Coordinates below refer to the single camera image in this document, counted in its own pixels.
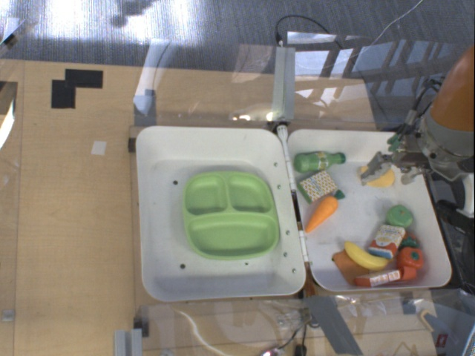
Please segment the green plate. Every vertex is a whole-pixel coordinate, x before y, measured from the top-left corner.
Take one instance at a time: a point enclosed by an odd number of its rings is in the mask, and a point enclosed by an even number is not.
[[[258,257],[279,240],[279,224],[269,186],[237,171],[198,174],[183,197],[186,236],[200,255],[218,260]]]

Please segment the orange carrot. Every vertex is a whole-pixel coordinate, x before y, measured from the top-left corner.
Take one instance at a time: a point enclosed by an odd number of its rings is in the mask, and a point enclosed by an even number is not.
[[[324,198],[313,212],[312,217],[310,217],[305,232],[310,233],[313,231],[317,226],[322,224],[323,221],[331,217],[337,208],[338,199],[331,196]]]

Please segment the toy banana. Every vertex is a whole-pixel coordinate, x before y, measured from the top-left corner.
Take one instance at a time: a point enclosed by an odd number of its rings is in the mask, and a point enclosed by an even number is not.
[[[352,243],[350,241],[344,242],[344,250],[347,252],[351,260],[353,260],[355,263],[362,266],[363,268],[369,270],[382,270],[389,263],[388,259],[373,256],[372,254],[369,254],[368,252],[357,246],[355,243]]]

